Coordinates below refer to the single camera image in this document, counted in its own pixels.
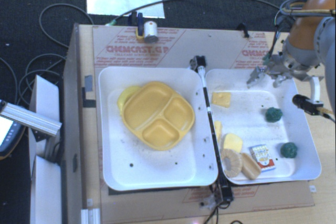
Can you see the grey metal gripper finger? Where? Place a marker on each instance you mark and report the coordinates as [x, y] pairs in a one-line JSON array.
[[279, 81], [256, 77]]

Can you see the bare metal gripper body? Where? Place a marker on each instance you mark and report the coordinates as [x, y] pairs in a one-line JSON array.
[[284, 65]]

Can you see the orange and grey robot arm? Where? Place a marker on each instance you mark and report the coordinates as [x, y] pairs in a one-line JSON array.
[[304, 31]]

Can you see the green broccoli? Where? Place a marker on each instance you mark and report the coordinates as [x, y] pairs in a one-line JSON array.
[[288, 150], [273, 114]]

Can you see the yellow square cheese slice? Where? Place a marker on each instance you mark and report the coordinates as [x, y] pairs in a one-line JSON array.
[[221, 99]]

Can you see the white plastic tray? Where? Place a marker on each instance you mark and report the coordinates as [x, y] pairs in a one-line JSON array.
[[246, 118], [157, 168]]

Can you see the brown cardboard board red print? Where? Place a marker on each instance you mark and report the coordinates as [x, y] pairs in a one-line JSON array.
[[215, 46]]

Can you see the thin black and white rod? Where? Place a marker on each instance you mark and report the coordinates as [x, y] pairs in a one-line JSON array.
[[208, 105]]

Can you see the pale yellow flat slice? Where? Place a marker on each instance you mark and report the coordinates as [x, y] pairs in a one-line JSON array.
[[218, 129]]

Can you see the yellow cheese wedge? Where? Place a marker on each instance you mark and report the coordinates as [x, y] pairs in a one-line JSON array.
[[232, 142]]

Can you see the small white and red carton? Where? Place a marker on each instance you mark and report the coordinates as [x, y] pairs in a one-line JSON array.
[[262, 157]]

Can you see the tan bread slice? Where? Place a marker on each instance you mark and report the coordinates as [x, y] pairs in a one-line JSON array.
[[250, 166]]

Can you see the yellow divided plate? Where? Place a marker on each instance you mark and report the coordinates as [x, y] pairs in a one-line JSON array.
[[157, 115]]

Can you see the yellow bowl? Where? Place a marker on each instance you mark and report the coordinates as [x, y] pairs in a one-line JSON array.
[[125, 95]]

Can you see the black cylinder on white bracket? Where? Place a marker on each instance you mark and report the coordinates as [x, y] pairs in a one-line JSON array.
[[304, 103]]

